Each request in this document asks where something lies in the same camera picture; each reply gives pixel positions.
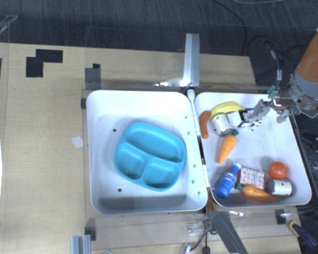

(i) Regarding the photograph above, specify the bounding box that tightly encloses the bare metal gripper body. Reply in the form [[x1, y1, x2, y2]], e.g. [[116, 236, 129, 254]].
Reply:
[[269, 89, 318, 119]]

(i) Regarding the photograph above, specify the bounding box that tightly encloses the white and black milk carton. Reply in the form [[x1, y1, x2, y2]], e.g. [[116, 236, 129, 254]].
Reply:
[[227, 110, 264, 129]]

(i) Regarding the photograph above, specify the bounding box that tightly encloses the white plastic tray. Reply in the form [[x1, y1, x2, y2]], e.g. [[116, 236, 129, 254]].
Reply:
[[194, 92, 313, 209], [85, 89, 209, 216]]

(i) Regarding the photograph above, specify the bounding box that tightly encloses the yellow banana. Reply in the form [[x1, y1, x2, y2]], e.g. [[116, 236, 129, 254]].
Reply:
[[209, 101, 246, 120]]

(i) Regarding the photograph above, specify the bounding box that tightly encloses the white can with orange label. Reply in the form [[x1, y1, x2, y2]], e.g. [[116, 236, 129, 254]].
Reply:
[[266, 178, 293, 197], [211, 112, 236, 138]]

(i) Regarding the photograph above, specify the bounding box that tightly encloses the orange carrot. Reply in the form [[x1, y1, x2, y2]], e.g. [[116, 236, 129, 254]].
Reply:
[[234, 183, 277, 203], [217, 129, 240, 165]]

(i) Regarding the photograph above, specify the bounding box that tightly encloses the red-orange tomato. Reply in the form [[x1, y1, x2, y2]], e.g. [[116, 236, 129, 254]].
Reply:
[[267, 161, 289, 180]]

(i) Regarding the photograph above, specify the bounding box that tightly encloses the orange sausage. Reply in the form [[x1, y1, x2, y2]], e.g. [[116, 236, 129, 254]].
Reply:
[[199, 111, 211, 140]]

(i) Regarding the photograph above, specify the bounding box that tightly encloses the white and orange printed carton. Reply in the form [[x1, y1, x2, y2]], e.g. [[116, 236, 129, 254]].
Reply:
[[236, 166, 266, 191]]

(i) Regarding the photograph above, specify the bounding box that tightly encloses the blue bottle with white cap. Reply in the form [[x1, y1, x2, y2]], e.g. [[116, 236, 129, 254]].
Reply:
[[214, 162, 242, 199]]

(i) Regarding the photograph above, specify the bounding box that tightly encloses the blue divided plate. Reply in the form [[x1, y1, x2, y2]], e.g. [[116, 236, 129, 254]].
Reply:
[[113, 121, 188, 192]]

